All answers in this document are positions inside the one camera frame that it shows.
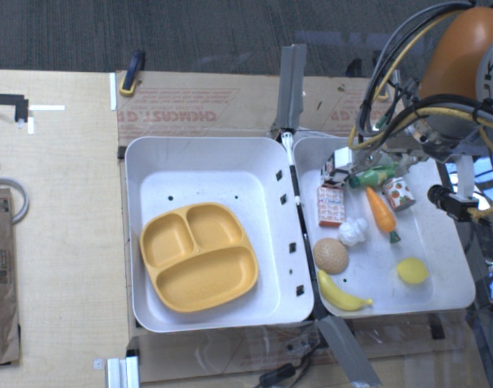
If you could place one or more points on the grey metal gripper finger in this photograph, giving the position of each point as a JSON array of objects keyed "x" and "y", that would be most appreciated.
[
  {"x": 406, "y": 164},
  {"x": 367, "y": 162}
]

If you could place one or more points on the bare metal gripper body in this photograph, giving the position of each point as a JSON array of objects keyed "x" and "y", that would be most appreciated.
[{"x": 408, "y": 146}]

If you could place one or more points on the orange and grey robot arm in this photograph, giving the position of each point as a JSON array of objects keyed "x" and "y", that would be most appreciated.
[{"x": 452, "y": 55}]

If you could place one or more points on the green bottle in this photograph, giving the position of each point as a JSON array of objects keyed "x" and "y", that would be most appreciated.
[{"x": 372, "y": 177}]

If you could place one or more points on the white can with orange print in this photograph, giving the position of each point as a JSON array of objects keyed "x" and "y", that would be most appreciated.
[{"x": 399, "y": 194}]

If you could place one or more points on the black and white carton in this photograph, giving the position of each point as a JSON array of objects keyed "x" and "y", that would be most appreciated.
[{"x": 331, "y": 176}]

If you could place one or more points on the orange carrot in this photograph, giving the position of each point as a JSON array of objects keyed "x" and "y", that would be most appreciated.
[{"x": 382, "y": 212}]

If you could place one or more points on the orange and white carton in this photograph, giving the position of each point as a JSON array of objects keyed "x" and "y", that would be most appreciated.
[{"x": 331, "y": 206}]

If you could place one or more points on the white garlic bulb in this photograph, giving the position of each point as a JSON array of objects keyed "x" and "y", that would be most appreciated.
[{"x": 352, "y": 233}]

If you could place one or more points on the thin black and white rod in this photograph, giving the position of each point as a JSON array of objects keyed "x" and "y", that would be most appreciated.
[{"x": 295, "y": 180}]

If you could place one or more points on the brown bread bun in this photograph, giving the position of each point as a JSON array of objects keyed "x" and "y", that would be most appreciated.
[{"x": 330, "y": 256}]

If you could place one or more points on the yellow lemon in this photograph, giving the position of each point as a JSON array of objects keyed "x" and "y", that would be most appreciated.
[{"x": 412, "y": 271}]

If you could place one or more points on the white plastic tray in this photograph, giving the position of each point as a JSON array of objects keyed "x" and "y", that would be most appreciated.
[
  {"x": 270, "y": 233},
  {"x": 376, "y": 281}
]

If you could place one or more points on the yellow banana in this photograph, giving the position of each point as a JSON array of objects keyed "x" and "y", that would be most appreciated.
[{"x": 339, "y": 295}]

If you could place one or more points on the brown cardboard board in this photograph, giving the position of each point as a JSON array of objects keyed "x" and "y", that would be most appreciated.
[{"x": 190, "y": 115}]

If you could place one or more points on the yellow divided plate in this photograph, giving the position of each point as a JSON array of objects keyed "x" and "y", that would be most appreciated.
[{"x": 198, "y": 257}]

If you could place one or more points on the brown paper bag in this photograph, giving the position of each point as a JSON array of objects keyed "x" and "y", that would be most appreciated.
[{"x": 2, "y": 277}]

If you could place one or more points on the black cylinder on white bracket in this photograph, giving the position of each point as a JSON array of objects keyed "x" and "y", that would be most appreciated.
[{"x": 452, "y": 204}]

